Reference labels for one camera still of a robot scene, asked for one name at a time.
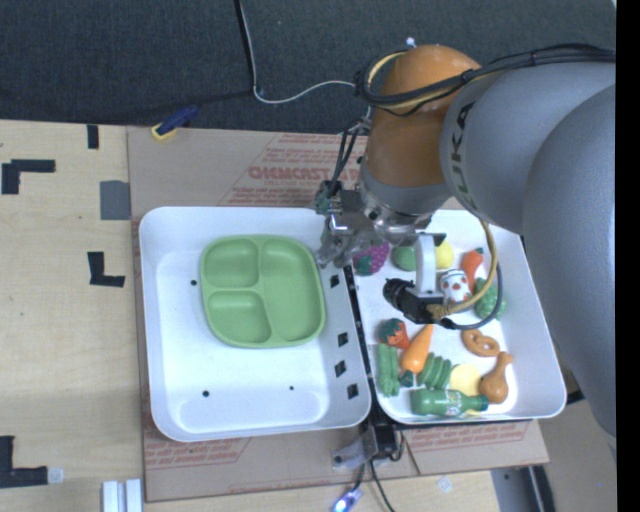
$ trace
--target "cardboard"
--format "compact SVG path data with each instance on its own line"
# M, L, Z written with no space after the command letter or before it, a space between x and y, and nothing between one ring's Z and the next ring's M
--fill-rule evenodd
M307 206L320 181L333 174L339 136L181 129L157 142L148 128L127 130L146 500L353 482L354 471L334 469L331 451L353 442L358 427L196 443L175 442L158 431L149 409L137 237L141 218L160 206ZM356 141L341 176L347 187L357 179L365 144L365 138ZM409 429L404 435L404 456L381 464L381 479L549 460L536 420Z

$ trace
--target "yellow cable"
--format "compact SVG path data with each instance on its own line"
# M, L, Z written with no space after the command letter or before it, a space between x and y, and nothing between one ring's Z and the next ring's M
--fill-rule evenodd
M482 229L484 229L485 235L487 237L487 245L489 246L489 252L491 253L491 267L489 269L489 275L487 276L487 280L484 285L476 293L471 299L465 302L456 302L455 304L445 305L445 304L429 304L426 308L433 317L437 320L444 318L445 316L452 315L454 313L459 313L460 311L464 311L469 307L473 306L476 302L478 302L482 296L489 290L491 284L493 283L493 279L495 278L497 267L498 267L498 249L496 247L496 242L493 239L493 234L489 229L489 224L487 224L484 220L480 219L480 224L482 224Z

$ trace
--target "wooden surface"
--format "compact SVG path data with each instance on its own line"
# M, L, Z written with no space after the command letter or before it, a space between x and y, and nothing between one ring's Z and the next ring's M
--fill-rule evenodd
M141 407L131 223L101 220L100 182L128 181L126 130L0 121L0 163L54 159L0 195L0 435L16 436L14 467L48 466L64 482L0 489L0 511L99 511L107 480L142 478ZM93 286L87 253L124 287ZM499 510L488 471L383 482L394 508ZM145 504L160 512L327 510L345 486ZM386 510L372 483L356 510Z

